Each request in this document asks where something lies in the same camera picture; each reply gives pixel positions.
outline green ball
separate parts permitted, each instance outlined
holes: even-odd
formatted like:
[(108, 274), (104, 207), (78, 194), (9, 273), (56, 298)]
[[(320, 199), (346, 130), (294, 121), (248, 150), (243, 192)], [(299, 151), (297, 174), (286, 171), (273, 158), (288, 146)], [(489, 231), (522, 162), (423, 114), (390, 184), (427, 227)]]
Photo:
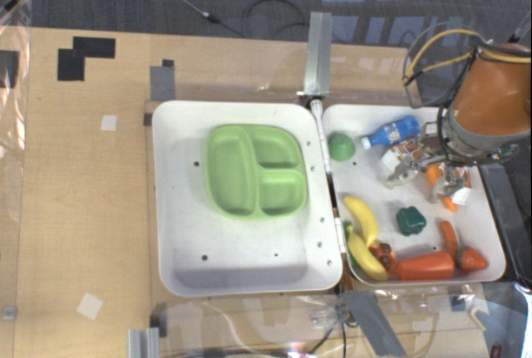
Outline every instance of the green ball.
[(331, 159), (344, 162), (351, 159), (355, 154), (355, 144), (345, 134), (332, 134), (328, 140), (329, 154)]

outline bottle label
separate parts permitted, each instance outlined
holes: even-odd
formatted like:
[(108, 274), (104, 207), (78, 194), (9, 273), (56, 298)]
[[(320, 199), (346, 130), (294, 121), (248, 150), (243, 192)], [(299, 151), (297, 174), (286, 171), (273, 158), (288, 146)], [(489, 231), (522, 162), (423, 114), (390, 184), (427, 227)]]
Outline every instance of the bottle label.
[(388, 137), (389, 144), (393, 144), (394, 142), (401, 140), (401, 134), (399, 133), (399, 129), (395, 123), (384, 126), (384, 131)]

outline green plate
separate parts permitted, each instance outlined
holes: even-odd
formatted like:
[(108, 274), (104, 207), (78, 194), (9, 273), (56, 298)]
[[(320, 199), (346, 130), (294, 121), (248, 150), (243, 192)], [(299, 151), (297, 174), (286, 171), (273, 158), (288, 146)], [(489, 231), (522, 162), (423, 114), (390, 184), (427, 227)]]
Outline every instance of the green plate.
[(205, 146), (211, 203), (223, 214), (289, 216), (307, 202), (307, 176), (296, 139), (266, 125), (223, 125)]

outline banana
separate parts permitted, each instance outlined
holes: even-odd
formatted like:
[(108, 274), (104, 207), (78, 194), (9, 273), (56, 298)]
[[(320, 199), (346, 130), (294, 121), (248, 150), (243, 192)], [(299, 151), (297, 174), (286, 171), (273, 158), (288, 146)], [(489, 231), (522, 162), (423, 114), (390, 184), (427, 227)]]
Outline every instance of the banana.
[(362, 237), (366, 243), (366, 248), (371, 247), (378, 234), (377, 221), (375, 220), (372, 210), (364, 201), (351, 195), (345, 196), (343, 198), (343, 202), (346, 204), (351, 213), (358, 219), (362, 229)]
[(367, 248), (364, 240), (353, 231), (350, 225), (347, 227), (347, 248), (364, 272), (375, 281), (385, 282), (388, 279), (386, 269), (377, 261), (377, 258)]

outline blue bottle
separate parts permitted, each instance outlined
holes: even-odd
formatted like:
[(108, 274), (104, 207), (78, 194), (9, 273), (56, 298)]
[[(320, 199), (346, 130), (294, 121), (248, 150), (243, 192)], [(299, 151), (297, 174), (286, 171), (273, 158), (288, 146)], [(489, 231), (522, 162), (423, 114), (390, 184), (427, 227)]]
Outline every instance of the blue bottle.
[(361, 138), (361, 142), (362, 147), (368, 150), (377, 144), (393, 145), (414, 135), (419, 135), (419, 124), (413, 115), (409, 115), (404, 119), (382, 126), (373, 135), (364, 136)]

